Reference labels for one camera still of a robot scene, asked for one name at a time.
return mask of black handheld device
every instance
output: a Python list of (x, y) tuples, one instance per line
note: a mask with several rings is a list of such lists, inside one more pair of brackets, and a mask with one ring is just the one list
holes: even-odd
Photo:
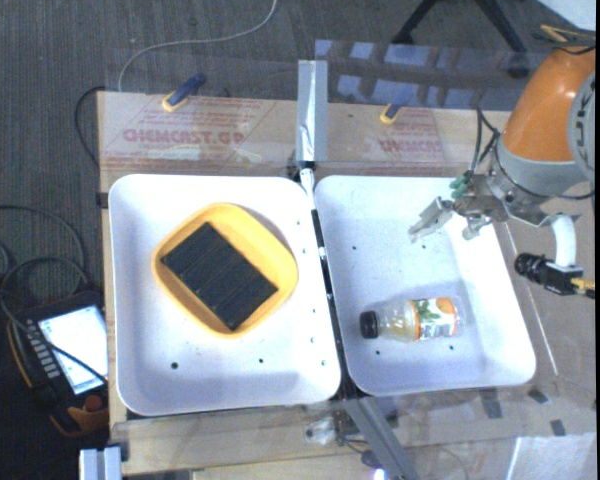
[(102, 294), (83, 291), (12, 313), (27, 329), (25, 332), (13, 320), (7, 326), (16, 363), (37, 403), (49, 411), (58, 430), (77, 437), (108, 425)]

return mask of plastic bottle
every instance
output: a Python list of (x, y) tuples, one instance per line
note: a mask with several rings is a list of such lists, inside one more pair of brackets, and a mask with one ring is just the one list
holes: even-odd
[(360, 314), (360, 332), (367, 339), (383, 338), (403, 342), (455, 336), (461, 317), (450, 297), (387, 303)]

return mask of gray carpet floor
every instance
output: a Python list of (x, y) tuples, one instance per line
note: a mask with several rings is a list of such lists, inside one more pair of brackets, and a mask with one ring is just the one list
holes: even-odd
[[(573, 28), (534, 0), (499, 0), (532, 52), (543, 23)], [(126, 71), (125, 90), (164, 91), (181, 77), (177, 59), (295, 66), (313, 59), (317, 40), (389, 43), (420, 0), (279, 0), (265, 26), (232, 41), (157, 49)], [(97, 147), (90, 89), (117, 89), (133, 54), (152, 45), (232, 35), (262, 22), (272, 0), (0, 0), (0, 243), (11, 264), (41, 256), (79, 261), (67, 229), (34, 210), (51, 212), (79, 235), (84, 270), (102, 286), (98, 170), (80, 142)], [(509, 50), (472, 0), (436, 5), (414, 33), (417, 44)], [(219, 70), (224, 65), (218, 64)], [(267, 84), (245, 87), (252, 76), (224, 74), (229, 95), (271, 97)], [(4, 264), (0, 255), (0, 273)], [(14, 279), (10, 289), (28, 300), (53, 300), (73, 286), (76, 273), (47, 262)], [(78, 450), (103, 446), (107, 433), (62, 437), (33, 403), (4, 337), (0, 314), (0, 479), (77, 478)]]

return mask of bottle label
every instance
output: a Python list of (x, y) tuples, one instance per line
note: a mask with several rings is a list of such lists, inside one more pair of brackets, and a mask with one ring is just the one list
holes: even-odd
[(458, 313), (450, 298), (412, 300), (411, 306), (417, 320), (416, 340), (450, 337), (456, 333)]

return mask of black connector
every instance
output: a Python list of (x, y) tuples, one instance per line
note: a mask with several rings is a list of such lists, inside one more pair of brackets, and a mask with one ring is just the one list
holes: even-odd
[(581, 278), (583, 274), (583, 270), (576, 265), (562, 267), (544, 256), (529, 253), (522, 253), (516, 258), (515, 270), (521, 276), (558, 295), (578, 293), (572, 281)]

